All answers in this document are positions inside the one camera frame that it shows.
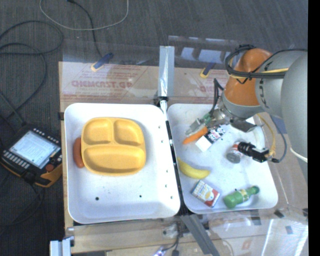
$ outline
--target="orange carrot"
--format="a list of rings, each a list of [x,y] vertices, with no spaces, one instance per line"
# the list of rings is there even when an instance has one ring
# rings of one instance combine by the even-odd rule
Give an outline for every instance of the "orange carrot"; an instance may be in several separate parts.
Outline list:
[[[182,144],[187,144],[187,143],[189,143],[189,142],[193,142],[193,141],[195,141],[196,139],[199,139],[200,137],[202,137],[203,135],[205,135],[207,132],[208,132],[208,128],[205,126],[205,127],[203,127],[203,129],[201,129],[201,130],[198,131],[197,133],[192,134],[192,135],[189,136],[189,137],[186,137],[186,138],[184,139],[184,141],[182,142]]]

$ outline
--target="divided yellow plate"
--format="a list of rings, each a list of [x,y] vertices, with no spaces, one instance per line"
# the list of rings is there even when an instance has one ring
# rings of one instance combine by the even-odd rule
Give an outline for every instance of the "divided yellow plate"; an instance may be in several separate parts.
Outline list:
[[[81,155],[84,166],[93,173],[135,174],[146,163],[144,134],[130,119],[93,118],[82,129]]]

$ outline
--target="white tray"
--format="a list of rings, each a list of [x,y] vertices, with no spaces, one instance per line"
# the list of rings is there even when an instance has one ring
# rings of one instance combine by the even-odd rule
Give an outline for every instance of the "white tray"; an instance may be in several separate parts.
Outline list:
[[[231,163],[226,153],[238,139],[244,139],[263,148],[264,134],[261,127],[244,133],[230,125],[223,125],[226,133],[217,140],[207,151],[202,152],[195,141],[182,144],[185,131],[196,120],[203,117],[212,105],[208,104],[173,104],[168,108],[168,119],[171,127],[174,150],[177,157],[191,165],[210,169],[211,173],[204,182],[220,192],[214,208],[210,208],[199,199],[191,195],[192,189],[198,180],[187,177],[179,171],[182,194],[185,205],[196,214],[209,214],[228,211],[241,211],[253,209],[267,209],[274,207],[278,202],[278,193],[267,162],[259,163],[249,156],[243,156],[240,163]],[[260,192],[233,209],[228,209],[223,197],[234,192],[235,189],[247,188],[256,185]]]
[[[146,163],[125,176],[95,174],[73,161],[73,143],[96,117],[127,118],[143,132]],[[167,218],[180,208],[176,175],[162,111],[154,105],[75,103],[64,112],[68,211],[78,223]]]

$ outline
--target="yellow banana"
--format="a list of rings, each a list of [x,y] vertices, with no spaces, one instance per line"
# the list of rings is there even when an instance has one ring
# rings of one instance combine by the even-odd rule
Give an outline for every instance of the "yellow banana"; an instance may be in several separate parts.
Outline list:
[[[179,170],[184,174],[187,175],[188,177],[194,178],[194,179],[204,179],[210,174],[209,170],[205,169],[195,169],[186,162],[182,161],[180,157],[177,158],[178,160],[178,166]]]

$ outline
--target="brown sausage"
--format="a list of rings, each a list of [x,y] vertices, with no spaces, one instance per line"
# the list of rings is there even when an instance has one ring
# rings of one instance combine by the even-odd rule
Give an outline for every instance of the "brown sausage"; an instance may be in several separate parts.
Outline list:
[[[84,161],[82,160],[81,155],[81,137],[76,138],[73,143],[73,160],[79,168],[85,166]]]

